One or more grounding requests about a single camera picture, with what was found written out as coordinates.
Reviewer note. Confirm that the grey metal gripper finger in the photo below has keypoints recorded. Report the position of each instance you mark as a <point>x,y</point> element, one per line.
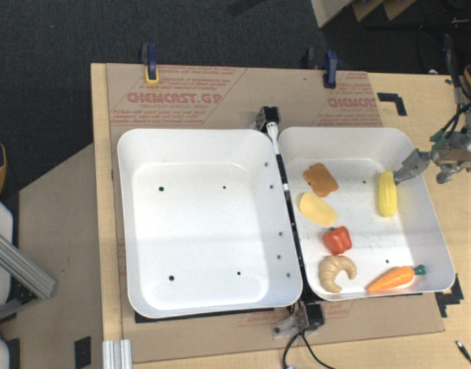
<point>411,160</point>
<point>413,172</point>

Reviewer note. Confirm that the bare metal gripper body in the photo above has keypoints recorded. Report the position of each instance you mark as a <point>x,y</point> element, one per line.
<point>456,155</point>

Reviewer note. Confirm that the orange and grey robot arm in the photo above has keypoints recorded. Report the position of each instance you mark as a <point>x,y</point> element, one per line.
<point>469,76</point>

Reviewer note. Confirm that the yellow corn cob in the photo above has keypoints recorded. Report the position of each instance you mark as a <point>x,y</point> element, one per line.
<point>387,194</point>

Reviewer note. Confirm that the white plastic tray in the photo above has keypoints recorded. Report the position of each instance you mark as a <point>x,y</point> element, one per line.
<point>204,225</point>
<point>369,237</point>

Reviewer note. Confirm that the brown toast slice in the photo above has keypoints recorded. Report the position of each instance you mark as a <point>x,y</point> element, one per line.
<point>320,180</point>

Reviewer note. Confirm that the red bell pepper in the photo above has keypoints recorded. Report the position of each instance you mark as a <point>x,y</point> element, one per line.
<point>338,240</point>

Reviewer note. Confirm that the yellow potato chip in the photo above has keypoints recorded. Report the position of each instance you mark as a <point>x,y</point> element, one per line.
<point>317,210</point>

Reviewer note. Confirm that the orange carrot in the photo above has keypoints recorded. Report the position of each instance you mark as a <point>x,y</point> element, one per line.
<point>392,280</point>

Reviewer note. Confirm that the thin black and white rod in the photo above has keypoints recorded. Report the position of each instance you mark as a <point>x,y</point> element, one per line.
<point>286,185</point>

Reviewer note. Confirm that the beige croissant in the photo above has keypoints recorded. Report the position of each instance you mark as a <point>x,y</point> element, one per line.
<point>331,273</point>

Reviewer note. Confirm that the brown cardboard board red print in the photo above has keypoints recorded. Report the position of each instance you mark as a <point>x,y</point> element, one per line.
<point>227,90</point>

